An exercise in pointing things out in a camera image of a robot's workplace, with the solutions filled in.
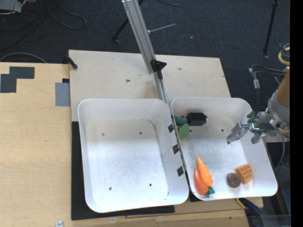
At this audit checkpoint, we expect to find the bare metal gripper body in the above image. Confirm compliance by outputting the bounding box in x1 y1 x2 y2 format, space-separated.
248 106 291 140

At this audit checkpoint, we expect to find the white plastic tray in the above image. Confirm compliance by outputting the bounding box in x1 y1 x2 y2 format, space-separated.
170 97 278 201
77 98 190 214

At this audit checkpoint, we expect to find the orange toy waffle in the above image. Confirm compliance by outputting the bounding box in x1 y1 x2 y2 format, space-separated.
234 163 253 185

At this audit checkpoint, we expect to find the black block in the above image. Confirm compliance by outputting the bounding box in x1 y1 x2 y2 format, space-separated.
186 112 208 127

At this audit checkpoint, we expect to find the brown toy doughnut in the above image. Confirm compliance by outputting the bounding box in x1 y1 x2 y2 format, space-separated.
226 172 241 189

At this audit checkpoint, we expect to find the orange toy carrot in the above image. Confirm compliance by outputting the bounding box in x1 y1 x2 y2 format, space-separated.
196 156 216 195

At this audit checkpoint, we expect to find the light green bumpy toy vegetable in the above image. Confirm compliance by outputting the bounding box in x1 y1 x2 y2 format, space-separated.
178 122 190 141

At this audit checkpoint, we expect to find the dark green toy vegetable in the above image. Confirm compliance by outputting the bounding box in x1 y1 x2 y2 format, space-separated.
174 115 188 126

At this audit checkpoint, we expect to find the red toy chili pepper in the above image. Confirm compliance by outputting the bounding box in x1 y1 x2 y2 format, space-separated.
194 167 212 198

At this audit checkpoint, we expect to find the pale wood board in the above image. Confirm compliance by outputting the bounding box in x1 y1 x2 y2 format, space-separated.
68 50 264 220

